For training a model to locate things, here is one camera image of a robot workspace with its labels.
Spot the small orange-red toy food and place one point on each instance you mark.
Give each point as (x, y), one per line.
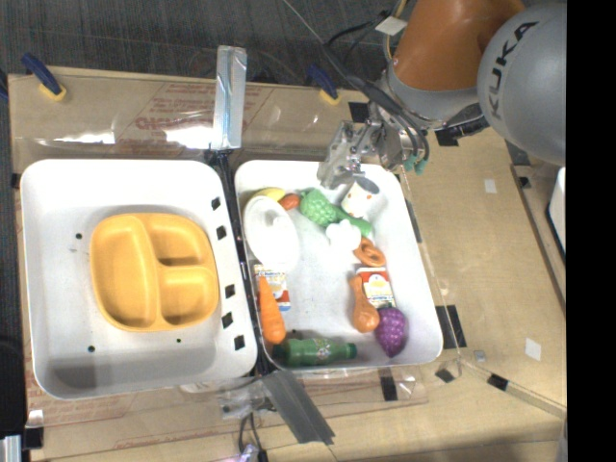
(290, 201)

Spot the red and white carton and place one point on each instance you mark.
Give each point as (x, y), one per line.
(377, 284)

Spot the green plastic bottle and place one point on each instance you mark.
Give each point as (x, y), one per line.
(308, 351)

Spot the brown chicken drumstick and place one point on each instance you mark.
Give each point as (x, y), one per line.
(364, 313)

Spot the yellow divided plate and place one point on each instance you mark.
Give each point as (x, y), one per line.
(120, 267)

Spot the white lumpy toy food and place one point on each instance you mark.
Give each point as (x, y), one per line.
(342, 235)

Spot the brown cardboard board, red print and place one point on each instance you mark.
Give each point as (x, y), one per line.
(486, 258)

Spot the white plastic tray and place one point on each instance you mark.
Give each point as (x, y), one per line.
(62, 258)
(322, 301)

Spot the purple grapes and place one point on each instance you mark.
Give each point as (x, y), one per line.
(391, 332)

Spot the orange carrot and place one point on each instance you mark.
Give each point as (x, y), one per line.
(270, 313)

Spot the green broccoli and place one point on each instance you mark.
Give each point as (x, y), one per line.
(317, 207)

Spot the white and blue carton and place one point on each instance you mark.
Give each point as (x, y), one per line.
(281, 287)

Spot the white bowl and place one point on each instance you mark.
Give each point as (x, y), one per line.
(269, 234)

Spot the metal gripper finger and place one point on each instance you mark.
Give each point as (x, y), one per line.
(349, 140)
(334, 171)

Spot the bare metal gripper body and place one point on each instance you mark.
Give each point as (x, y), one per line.
(392, 145)

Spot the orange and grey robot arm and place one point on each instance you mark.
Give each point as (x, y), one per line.
(524, 80)

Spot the brown pretzel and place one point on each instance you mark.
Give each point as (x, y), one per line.
(370, 255)

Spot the yellow lemon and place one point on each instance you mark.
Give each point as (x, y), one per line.
(269, 193)

